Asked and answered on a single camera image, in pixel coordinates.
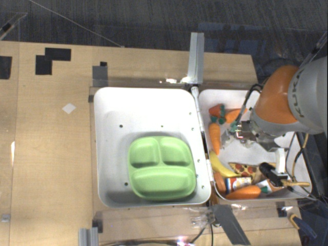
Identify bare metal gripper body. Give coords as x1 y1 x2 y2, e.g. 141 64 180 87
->
235 120 277 152

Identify orange carrot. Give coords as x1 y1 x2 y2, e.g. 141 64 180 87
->
225 184 273 200
208 115 227 156
225 108 249 124

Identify white plastic tray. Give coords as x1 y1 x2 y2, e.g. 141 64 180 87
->
93 87 212 209
198 89 314 202

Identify pizza slice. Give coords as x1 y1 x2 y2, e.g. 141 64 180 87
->
228 161 260 178

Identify short red-orange carrot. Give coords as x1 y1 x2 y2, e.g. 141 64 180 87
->
208 104 227 119

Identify yellow banana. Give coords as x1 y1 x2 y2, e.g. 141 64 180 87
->
209 150 242 178

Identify white bottle with red cap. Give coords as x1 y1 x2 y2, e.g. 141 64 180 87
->
224 176 253 193

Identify orange sausage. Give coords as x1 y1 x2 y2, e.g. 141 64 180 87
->
213 172 227 194

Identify green divided plate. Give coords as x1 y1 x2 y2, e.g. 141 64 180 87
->
127 135 198 202

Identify black cylinder on white bracket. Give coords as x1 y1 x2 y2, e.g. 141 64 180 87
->
259 148 290 188

